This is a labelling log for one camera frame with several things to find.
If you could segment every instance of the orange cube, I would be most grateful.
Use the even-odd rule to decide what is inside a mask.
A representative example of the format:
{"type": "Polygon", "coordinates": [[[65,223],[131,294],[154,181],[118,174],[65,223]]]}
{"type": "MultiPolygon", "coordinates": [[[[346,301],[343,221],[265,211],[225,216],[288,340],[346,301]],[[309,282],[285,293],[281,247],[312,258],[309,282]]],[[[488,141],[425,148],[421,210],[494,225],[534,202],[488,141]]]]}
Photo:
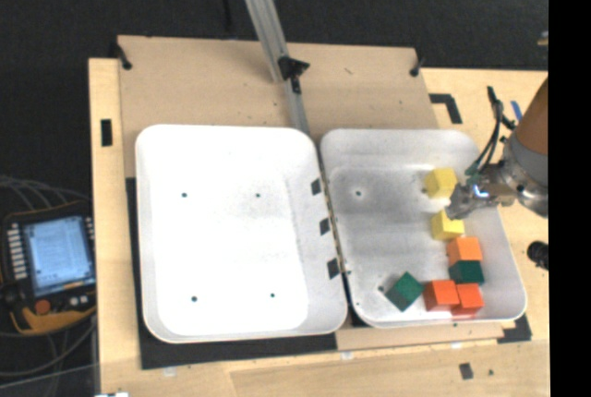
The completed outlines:
{"type": "Polygon", "coordinates": [[[454,281],[431,281],[423,291],[427,311],[450,311],[460,305],[454,281]]]}
{"type": "Polygon", "coordinates": [[[473,236],[459,236],[446,246],[450,266],[459,260],[482,260],[482,250],[478,238],[473,236]]]}
{"type": "Polygon", "coordinates": [[[484,306],[484,299],[477,283],[458,283],[456,285],[460,304],[452,308],[455,319],[470,319],[484,306]]]}

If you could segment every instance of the black floor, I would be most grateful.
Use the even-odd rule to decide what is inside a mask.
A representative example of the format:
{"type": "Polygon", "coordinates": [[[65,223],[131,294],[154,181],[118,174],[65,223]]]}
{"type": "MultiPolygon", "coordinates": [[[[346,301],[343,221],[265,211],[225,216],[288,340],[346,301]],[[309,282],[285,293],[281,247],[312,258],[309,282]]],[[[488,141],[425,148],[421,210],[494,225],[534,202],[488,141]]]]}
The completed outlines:
{"type": "MultiPolygon", "coordinates": [[[[117,34],[254,39],[244,1],[229,1],[231,27],[223,0],[0,0],[0,174],[90,194],[88,59],[108,56],[117,34]]],[[[549,0],[277,6],[289,42],[412,46],[426,66],[548,68],[537,38],[549,29],[549,0]]],[[[19,208],[9,195],[0,190],[2,215],[19,208]]],[[[0,369],[49,356],[40,343],[34,357],[5,339],[0,347],[0,369]]],[[[67,366],[83,364],[87,352],[67,366]]]]}

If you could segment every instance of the green block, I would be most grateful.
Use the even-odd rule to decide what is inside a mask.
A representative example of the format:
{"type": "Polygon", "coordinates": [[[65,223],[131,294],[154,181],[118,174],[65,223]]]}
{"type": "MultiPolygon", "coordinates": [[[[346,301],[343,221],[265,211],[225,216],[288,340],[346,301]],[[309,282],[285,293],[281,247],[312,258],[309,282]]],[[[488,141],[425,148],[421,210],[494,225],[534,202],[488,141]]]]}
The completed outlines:
{"type": "Polygon", "coordinates": [[[386,292],[386,297],[400,311],[404,312],[423,294],[424,289],[425,287],[417,279],[405,272],[394,286],[386,292]]]}
{"type": "Polygon", "coordinates": [[[457,283],[484,283],[484,274],[478,260],[459,260],[449,268],[450,279],[457,283]]]}

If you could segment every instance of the yellow cube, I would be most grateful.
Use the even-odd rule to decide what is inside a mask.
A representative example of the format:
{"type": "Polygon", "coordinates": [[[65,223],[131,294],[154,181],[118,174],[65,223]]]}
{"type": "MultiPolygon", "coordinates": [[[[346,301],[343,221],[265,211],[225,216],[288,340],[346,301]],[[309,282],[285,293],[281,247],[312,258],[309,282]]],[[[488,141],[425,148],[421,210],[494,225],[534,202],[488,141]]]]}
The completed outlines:
{"type": "Polygon", "coordinates": [[[464,234],[464,222],[462,220],[451,220],[445,210],[431,217],[431,232],[435,239],[447,241],[464,234]]]}
{"type": "Polygon", "coordinates": [[[452,196],[453,189],[457,183],[458,179],[451,167],[433,169],[425,177],[427,194],[432,199],[448,199],[452,196]]]}

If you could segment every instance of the blue display screen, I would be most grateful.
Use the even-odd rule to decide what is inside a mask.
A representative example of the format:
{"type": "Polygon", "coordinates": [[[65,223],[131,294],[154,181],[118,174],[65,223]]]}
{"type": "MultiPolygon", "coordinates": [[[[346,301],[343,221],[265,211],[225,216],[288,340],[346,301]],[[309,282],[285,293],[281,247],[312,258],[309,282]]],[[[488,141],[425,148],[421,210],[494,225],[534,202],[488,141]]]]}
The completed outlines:
{"type": "Polygon", "coordinates": [[[72,283],[94,283],[94,267],[82,216],[23,227],[30,253],[35,296],[59,292],[72,283]]]}

